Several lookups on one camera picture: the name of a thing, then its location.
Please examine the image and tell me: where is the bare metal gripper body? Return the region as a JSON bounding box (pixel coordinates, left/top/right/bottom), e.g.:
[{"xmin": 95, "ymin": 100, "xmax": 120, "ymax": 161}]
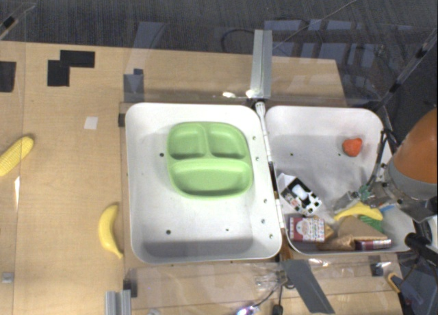
[{"xmin": 357, "ymin": 182, "xmax": 438, "ymax": 223}]

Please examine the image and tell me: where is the yellow banana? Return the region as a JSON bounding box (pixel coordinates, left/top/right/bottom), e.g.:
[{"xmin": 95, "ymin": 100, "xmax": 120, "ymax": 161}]
[
  {"xmin": 333, "ymin": 201, "xmax": 384, "ymax": 223},
  {"xmin": 98, "ymin": 203, "xmax": 125, "ymax": 260}
]

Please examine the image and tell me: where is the tan pizza slice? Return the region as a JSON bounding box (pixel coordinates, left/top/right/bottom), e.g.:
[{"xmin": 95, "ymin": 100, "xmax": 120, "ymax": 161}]
[{"xmin": 336, "ymin": 215, "xmax": 389, "ymax": 241}]

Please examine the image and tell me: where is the brown bread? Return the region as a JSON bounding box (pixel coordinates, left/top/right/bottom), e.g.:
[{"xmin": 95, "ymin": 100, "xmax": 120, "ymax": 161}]
[{"xmin": 315, "ymin": 234, "xmax": 357, "ymax": 252}]

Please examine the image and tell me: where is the white and black carton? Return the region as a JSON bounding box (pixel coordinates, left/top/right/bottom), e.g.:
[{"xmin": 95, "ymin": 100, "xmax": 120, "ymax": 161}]
[{"xmin": 276, "ymin": 173, "xmax": 324, "ymax": 216}]

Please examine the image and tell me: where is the red and white carton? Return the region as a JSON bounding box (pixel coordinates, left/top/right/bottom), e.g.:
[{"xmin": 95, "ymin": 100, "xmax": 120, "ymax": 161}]
[{"xmin": 288, "ymin": 216, "xmax": 326, "ymax": 242}]

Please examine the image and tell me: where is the dark red can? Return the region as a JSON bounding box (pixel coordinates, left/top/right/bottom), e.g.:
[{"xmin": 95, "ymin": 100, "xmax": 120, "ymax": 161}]
[{"xmin": 355, "ymin": 238, "xmax": 393, "ymax": 251}]

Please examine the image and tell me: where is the red strawberry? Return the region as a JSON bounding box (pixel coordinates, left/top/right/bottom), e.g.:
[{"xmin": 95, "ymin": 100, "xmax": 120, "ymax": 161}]
[{"xmin": 342, "ymin": 137, "xmax": 363, "ymax": 158}]

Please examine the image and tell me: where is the white plastic tray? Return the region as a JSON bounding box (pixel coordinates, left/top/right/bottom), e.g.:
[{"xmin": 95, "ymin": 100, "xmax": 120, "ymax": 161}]
[
  {"xmin": 124, "ymin": 101, "xmax": 283, "ymax": 265},
  {"xmin": 264, "ymin": 105, "xmax": 417, "ymax": 257}
]

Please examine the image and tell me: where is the thin black and white rod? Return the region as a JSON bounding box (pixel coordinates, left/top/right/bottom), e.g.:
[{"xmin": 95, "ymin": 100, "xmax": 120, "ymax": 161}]
[{"xmin": 255, "ymin": 101, "xmax": 285, "ymax": 229}]

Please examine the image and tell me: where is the green divided plate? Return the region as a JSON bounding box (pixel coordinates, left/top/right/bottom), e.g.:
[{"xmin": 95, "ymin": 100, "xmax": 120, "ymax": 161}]
[{"xmin": 166, "ymin": 121, "xmax": 255, "ymax": 200}]

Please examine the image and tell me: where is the yellow corn cob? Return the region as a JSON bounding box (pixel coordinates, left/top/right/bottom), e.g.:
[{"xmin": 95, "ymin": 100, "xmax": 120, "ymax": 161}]
[{"xmin": 0, "ymin": 136, "xmax": 36, "ymax": 177}]

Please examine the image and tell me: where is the black cylinder on white bracket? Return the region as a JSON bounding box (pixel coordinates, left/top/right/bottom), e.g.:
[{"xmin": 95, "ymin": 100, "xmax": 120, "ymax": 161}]
[{"xmin": 404, "ymin": 215, "xmax": 438, "ymax": 264}]

